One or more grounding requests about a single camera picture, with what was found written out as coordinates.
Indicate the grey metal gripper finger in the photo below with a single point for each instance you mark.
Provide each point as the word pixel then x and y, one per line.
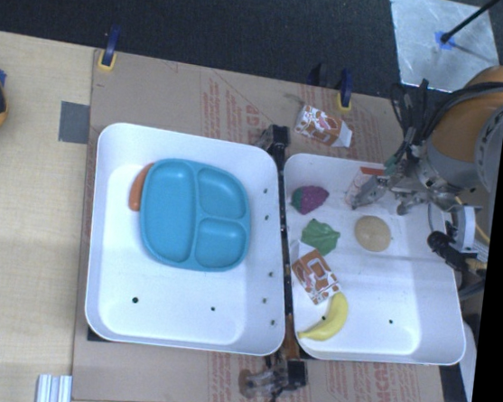
pixel 371 189
pixel 409 203

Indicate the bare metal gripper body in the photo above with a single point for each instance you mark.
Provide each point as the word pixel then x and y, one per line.
pixel 426 185

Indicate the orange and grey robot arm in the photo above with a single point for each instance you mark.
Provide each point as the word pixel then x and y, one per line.
pixel 458 130

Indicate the white carton with red top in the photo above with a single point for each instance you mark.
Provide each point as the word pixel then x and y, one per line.
pixel 357 183

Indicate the beige round bread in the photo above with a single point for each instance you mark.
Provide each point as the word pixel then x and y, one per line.
pixel 372 233

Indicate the purple grapes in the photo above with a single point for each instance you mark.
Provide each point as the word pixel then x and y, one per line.
pixel 311 198

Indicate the green lettuce leaf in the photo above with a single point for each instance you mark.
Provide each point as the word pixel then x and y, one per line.
pixel 320 237

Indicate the orange and white carton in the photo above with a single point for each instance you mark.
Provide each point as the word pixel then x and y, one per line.
pixel 322 126
pixel 315 274

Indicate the white plastic tray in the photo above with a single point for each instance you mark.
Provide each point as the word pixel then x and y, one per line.
pixel 175 304
pixel 380 298

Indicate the yellow banana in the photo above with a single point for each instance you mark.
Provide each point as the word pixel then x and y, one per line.
pixel 332 321

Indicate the blue divided plate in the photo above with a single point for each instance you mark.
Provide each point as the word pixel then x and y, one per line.
pixel 186 215

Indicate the brown cardboard board red print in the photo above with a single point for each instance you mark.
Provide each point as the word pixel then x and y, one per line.
pixel 177 100

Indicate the orange sausage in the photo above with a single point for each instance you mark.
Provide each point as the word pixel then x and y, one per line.
pixel 136 190

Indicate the black cylinder on white bracket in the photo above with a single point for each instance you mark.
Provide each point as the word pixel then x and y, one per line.
pixel 448 249

